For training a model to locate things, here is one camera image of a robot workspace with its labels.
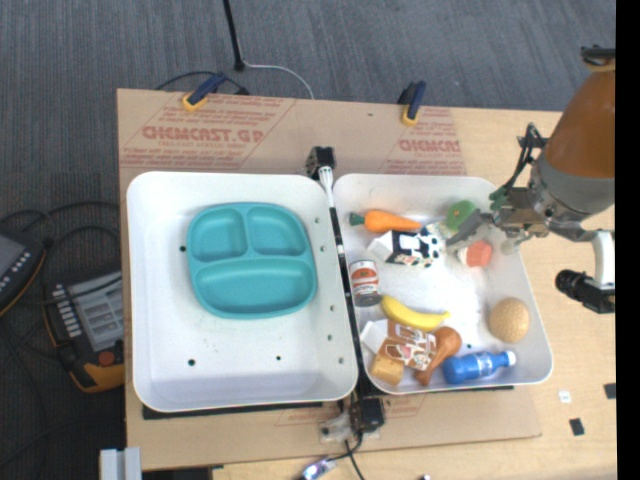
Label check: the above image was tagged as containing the yellow cheese cube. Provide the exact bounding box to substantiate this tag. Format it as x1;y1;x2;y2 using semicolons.
369;352;405;388

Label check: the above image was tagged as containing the blue plastic bottle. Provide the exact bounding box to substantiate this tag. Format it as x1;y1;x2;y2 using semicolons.
441;349;518;386

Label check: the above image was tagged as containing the cow print milk carton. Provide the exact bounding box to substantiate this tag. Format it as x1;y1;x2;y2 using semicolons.
366;224;447;270

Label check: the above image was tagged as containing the orange carrot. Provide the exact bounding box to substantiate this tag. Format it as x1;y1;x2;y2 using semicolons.
348;209;423;235

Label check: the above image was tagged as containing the thin black and white rod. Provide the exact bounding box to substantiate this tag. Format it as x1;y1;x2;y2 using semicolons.
318;165;372;399

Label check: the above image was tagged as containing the brown cardboard board, red print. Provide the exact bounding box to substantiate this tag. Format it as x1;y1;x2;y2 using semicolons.
115;87;544;472

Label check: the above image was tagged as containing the teal divided plate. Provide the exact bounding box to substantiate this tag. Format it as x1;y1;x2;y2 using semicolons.
185;201;320;320

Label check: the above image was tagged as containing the red and white can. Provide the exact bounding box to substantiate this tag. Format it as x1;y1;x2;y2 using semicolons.
348;259;383;308

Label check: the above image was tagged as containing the green toy vegetable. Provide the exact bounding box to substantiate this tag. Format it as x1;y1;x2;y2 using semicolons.
445;199;478;233

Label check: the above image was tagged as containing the tan round bread roll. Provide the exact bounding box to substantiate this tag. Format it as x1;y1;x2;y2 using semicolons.
488;296;531;345

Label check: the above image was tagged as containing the white plastic tray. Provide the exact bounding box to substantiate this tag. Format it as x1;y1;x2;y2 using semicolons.
331;172;555;396
125;170;360;414

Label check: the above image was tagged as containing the brown chicken drumstick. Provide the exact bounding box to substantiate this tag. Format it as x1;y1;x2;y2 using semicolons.
413;325;463;388

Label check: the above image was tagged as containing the black cylinder on white bracket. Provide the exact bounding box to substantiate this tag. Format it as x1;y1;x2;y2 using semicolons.
554;228;617;315

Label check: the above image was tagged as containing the yellow banana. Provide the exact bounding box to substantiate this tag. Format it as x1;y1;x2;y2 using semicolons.
380;294;452;333

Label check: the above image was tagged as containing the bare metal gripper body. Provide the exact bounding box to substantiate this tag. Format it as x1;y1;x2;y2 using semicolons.
492;183;557;240

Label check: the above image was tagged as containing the black block with thin wires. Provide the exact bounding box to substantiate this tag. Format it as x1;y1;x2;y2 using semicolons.
347;396;387;432
305;145;338;179

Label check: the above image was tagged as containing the orange and white toy food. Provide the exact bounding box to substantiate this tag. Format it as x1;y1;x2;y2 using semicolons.
456;239;494;269

